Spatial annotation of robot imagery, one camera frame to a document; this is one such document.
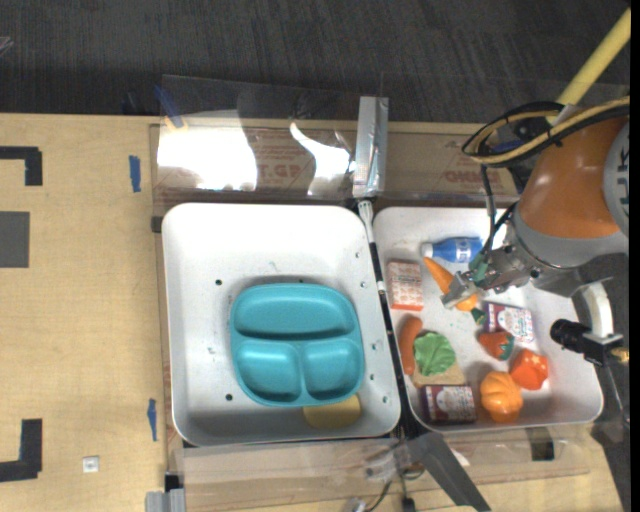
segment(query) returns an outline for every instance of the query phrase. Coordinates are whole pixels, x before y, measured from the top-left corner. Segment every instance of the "wooden board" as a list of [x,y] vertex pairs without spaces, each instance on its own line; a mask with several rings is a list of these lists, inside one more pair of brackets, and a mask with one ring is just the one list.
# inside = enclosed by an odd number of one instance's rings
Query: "wooden board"
[[[44,177],[26,187],[24,162],[0,160],[0,210],[30,212],[31,231],[29,268],[0,269],[0,460],[17,459],[22,419],[43,421],[42,472],[0,483],[2,510],[142,511],[163,487],[149,123],[0,117],[0,144],[38,146]],[[100,470],[83,473],[94,455]]]

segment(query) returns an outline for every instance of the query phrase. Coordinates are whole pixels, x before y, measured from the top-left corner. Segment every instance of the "metal bracket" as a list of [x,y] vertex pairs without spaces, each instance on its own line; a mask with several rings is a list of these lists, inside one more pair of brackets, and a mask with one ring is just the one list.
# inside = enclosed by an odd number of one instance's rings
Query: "metal bracket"
[[184,489],[173,489],[167,494],[162,491],[148,492],[144,500],[144,510],[145,512],[186,512]]
[[424,466],[457,506],[470,506],[478,512],[491,511],[442,434],[429,432],[407,441],[407,447],[413,461]]
[[388,123],[388,98],[360,98],[353,197],[373,197],[384,189]]
[[449,292],[440,297],[440,300],[445,308],[451,309],[458,302],[471,297],[471,295],[477,292],[478,288],[474,282],[467,277],[467,274],[456,272],[453,281],[451,281],[449,285]]

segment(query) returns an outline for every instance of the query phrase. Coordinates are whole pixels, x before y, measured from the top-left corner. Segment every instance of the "blue divided plate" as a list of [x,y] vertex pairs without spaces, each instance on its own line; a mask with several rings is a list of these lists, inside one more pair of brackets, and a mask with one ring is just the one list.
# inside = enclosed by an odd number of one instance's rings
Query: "blue divided plate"
[[315,284],[277,283],[244,290],[229,322],[238,383],[260,404],[303,407],[353,395],[364,351],[353,304]]

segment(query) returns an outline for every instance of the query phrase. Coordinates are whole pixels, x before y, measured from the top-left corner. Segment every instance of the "black tape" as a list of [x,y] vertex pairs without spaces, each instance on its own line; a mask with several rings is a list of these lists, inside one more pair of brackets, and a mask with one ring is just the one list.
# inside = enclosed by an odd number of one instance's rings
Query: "black tape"
[[42,471],[42,420],[22,420],[18,460],[0,462],[0,482],[38,478]]
[[42,186],[42,152],[33,146],[0,146],[0,160],[24,160],[24,184]]

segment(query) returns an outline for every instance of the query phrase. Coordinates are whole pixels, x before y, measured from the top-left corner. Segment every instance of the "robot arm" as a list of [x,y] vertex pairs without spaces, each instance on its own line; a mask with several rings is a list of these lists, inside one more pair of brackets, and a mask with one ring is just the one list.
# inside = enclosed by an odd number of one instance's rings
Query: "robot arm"
[[[590,305],[592,329],[572,331],[580,343],[561,341],[561,334],[570,331],[566,325],[559,325],[552,337],[604,365],[607,354],[621,345],[621,337],[613,334],[604,288],[585,282],[580,268],[597,256],[629,251],[629,97],[584,110],[554,127],[547,125],[516,150],[500,154],[487,146],[496,127],[550,113],[548,108],[512,111],[463,147],[483,167],[508,167],[535,155],[536,148],[542,150],[520,201],[492,222],[487,244],[469,270],[456,275],[442,301],[453,307],[478,291],[501,293],[528,284],[564,297],[582,293]],[[487,196],[490,200],[490,189]],[[493,248],[493,235],[503,225],[504,242]]]

